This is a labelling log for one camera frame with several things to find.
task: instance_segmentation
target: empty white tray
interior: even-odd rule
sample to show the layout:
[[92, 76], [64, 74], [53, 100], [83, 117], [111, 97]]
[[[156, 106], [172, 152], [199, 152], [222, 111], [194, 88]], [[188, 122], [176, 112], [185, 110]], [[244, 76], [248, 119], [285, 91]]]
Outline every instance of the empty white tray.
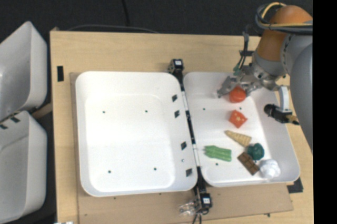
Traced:
[[[241, 103], [231, 103], [228, 95], [218, 98], [217, 90], [230, 74], [195, 72], [188, 73], [184, 78], [204, 179], [215, 187], [295, 181], [300, 175], [300, 167], [286, 125], [269, 118], [263, 111], [266, 104], [279, 105], [275, 93], [259, 89]], [[239, 129], [229, 122], [233, 110], [242, 112], [248, 118]], [[244, 148], [229, 138], [225, 130], [251, 136], [252, 144], [260, 143], [265, 150], [263, 159], [276, 160], [281, 169], [280, 176], [271, 180], [263, 178], [259, 172], [251, 176], [237, 159]], [[231, 149], [232, 161], [207, 157], [203, 153], [206, 145]]]
[[167, 73], [85, 72], [75, 82], [80, 177], [92, 196], [192, 189], [180, 85]]
[[39, 209], [46, 195], [47, 134], [23, 111], [0, 129], [0, 223]]
[[0, 120], [42, 105], [47, 95], [47, 45], [31, 22], [0, 45]]

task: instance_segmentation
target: green object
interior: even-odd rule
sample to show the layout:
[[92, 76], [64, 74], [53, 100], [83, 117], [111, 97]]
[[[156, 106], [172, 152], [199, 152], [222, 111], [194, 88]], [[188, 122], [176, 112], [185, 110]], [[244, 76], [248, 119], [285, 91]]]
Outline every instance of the green object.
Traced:
[[264, 157], [264, 149], [262, 145], [256, 143], [248, 146], [247, 154], [250, 155], [253, 160], [260, 160]]
[[205, 155], [209, 158], [221, 159], [224, 161], [232, 161], [232, 150], [216, 147], [214, 145], [205, 146]]

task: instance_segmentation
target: crumpled white ball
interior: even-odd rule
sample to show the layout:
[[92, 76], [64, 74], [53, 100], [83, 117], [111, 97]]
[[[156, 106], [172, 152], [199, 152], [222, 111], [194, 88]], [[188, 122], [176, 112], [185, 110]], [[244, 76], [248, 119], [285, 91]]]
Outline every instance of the crumpled white ball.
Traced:
[[260, 171], [262, 176], [267, 179], [272, 179], [281, 174], [279, 164], [274, 159], [266, 159], [260, 162]]

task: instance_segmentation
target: wooden table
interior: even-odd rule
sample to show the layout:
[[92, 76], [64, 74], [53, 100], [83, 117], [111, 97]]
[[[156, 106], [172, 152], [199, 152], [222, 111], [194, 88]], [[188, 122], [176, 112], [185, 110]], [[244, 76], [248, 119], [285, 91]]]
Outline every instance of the wooden table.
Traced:
[[[120, 207], [121, 212], [118, 213], [118, 211], [112, 212], [113, 208], [111, 210], [104, 208], [105, 198], [98, 203], [92, 202], [91, 197], [81, 190], [76, 175], [70, 73], [163, 72], [173, 58], [183, 59], [185, 73], [231, 72], [233, 66], [239, 61], [243, 37], [62, 31], [51, 31], [50, 37], [57, 221], [73, 221], [75, 224], [132, 223], [133, 221], [135, 223], [170, 223], [169, 221], [191, 223], [191, 218], [173, 216], [176, 213], [176, 206], [179, 205], [177, 203], [181, 202], [180, 198], [188, 197], [189, 193], [163, 193], [161, 200], [153, 196], [154, 194], [117, 198], [116, 207]], [[258, 37], [250, 37], [250, 50], [254, 50], [258, 42]], [[288, 82], [287, 78], [282, 81], [283, 84]], [[268, 202], [264, 199], [253, 202], [246, 200], [242, 207], [237, 206], [232, 209], [227, 201], [228, 204], [224, 209], [212, 208], [204, 217], [204, 223], [313, 223], [312, 153], [299, 126], [289, 125], [288, 131], [300, 163], [304, 191], [285, 195], [286, 185], [276, 184], [277, 186], [271, 186], [269, 190], [263, 187], [261, 189], [260, 187], [228, 188], [225, 192], [226, 197], [221, 197], [220, 193], [216, 194], [217, 190], [211, 189], [210, 192], [214, 192], [213, 196], [216, 195], [214, 202], [217, 203], [225, 204], [230, 197], [235, 202], [235, 199], [243, 193], [251, 192], [252, 195], [256, 195], [259, 191], [270, 191], [270, 195], [280, 195], [277, 197], [281, 199]], [[144, 200], [148, 201], [148, 205], [142, 204]], [[128, 209], [123, 207], [124, 204], [133, 205]], [[152, 208], [151, 217], [146, 212], [150, 208]], [[129, 210], [129, 214], [124, 214], [123, 210]], [[263, 215], [264, 213], [272, 214], [268, 217]]]

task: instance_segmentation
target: table surface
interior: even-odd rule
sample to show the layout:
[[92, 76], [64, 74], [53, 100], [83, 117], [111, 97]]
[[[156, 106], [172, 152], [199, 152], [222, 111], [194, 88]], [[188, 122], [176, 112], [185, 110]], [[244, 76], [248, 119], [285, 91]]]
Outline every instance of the table surface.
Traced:
[[[250, 50], [257, 47], [259, 39], [250, 37]], [[81, 207], [76, 176], [70, 73], [164, 72], [173, 58], [183, 59], [185, 73], [231, 72], [239, 61], [239, 50], [243, 47], [242, 36], [218, 35], [51, 31], [50, 40], [57, 221], [73, 221], [75, 224], [80, 222]], [[58, 80], [60, 66], [64, 74], [61, 82]], [[289, 78], [280, 82], [288, 84]], [[288, 125], [288, 131], [298, 157], [304, 187], [302, 193], [290, 194], [294, 210], [272, 213], [270, 217], [229, 217], [204, 220], [204, 223], [313, 223], [312, 153], [299, 126]]]

